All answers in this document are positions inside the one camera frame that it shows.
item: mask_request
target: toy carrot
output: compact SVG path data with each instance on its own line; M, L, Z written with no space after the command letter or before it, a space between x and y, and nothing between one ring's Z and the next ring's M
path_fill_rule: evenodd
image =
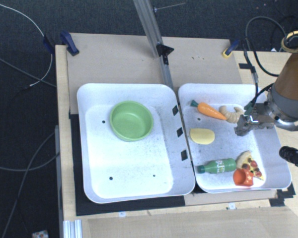
M226 120L227 118L221 114L219 111L217 111L216 109L212 108L210 105L201 102L201 103L197 103L196 101L192 101L191 102L191 106L192 107L197 107L198 111L206 116L209 117L213 117L213 118L217 118L217 119L221 119L221 120Z

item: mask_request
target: black mat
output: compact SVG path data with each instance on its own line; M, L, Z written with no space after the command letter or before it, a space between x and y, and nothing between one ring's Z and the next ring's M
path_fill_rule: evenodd
M75 199L76 199L76 214L90 215L120 211L136 211L149 210L158 208L169 208L184 206L183 196L171 196L160 198L148 198L141 200L130 200L124 202L97 204L90 201L83 188L83 170L81 158L81 145L79 133L79 118L78 115L71 115L71 130L72 130L72 149L74 162L74 183L75 183Z

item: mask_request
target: bottle label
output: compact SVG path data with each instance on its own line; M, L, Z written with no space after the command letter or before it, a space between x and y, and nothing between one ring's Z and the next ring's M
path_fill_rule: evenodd
M224 162L221 160L215 161L215 163L217 164L217 173L223 173L225 171L225 165Z

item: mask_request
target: green bottle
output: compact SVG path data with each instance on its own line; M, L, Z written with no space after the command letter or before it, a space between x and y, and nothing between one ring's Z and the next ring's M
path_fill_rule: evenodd
M211 174L219 174L223 172L230 172L236 169L236 161L235 159L229 158L224 160L216 160L210 161L207 165L197 166L197 171L199 174L203 174L205 172Z

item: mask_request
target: pizza slice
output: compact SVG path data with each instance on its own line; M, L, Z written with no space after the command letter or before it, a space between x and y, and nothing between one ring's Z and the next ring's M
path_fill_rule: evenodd
M257 162L252 157L251 151L245 151L236 160L236 168L246 169L254 174L254 177L264 180Z

